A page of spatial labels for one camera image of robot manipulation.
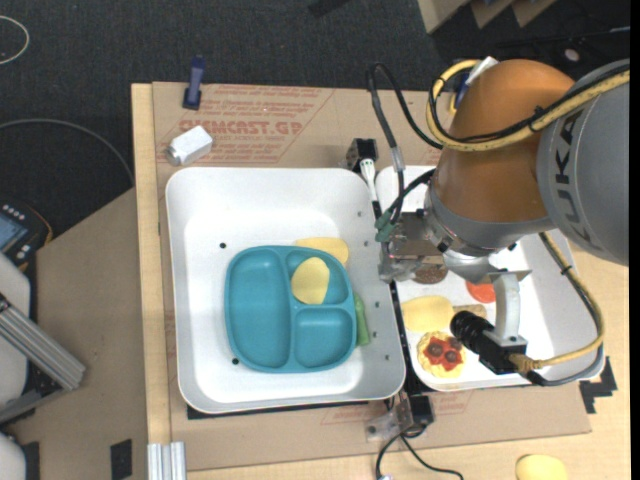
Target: blue clip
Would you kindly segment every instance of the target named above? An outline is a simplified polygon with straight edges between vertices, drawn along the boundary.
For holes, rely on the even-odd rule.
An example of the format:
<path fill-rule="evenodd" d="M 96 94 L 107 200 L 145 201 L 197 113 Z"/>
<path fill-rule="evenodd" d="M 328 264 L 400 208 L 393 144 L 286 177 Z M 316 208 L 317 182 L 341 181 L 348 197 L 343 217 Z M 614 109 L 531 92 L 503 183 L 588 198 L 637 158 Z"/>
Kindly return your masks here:
<path fill-rule="evenodd" d="M 189 87 L 184 91 L 184 100 L 182 106 L 190 110 L 198 110 L 200 108 L 200 97 L 202 91 L 200 84 L 204 75 L 204 57 L 196 55 L 191 59 L 191 76 L 189 77 Z"/>

